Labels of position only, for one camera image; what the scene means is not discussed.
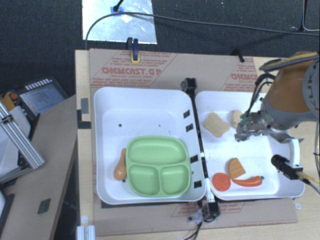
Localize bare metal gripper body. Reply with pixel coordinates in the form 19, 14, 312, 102
246, 111, 292, 143

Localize pale beige toy bun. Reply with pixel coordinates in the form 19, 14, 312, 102
230, 109, 245, 130

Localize white plastic tray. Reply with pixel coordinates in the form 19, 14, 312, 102
93, 86, 208, 206
194, 90, 306, 202

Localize tan toy bread slice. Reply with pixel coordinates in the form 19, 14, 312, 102
203, 112, 231, 138

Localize orange toy waffle piece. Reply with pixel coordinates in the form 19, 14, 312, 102
226, 157, 246, 180

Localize thin black and white rod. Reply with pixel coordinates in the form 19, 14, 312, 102
187, 85, 214, 203

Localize orange toy carrot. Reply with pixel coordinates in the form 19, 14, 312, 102
232, 175, 265, 188

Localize red toy tomato slice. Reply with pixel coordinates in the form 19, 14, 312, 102
211, 172, 232, 192

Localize green divided plate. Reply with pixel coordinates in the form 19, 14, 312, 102
125, 135, 192, 198

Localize brown cardboard board red print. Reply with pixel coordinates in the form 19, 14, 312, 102
88, 48, 299, 237

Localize brown toy chicken drumstick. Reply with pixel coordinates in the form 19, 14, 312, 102
113, 147, 128, 181

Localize black cylinder on white bracket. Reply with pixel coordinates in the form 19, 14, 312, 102
271, 137, 305, 181

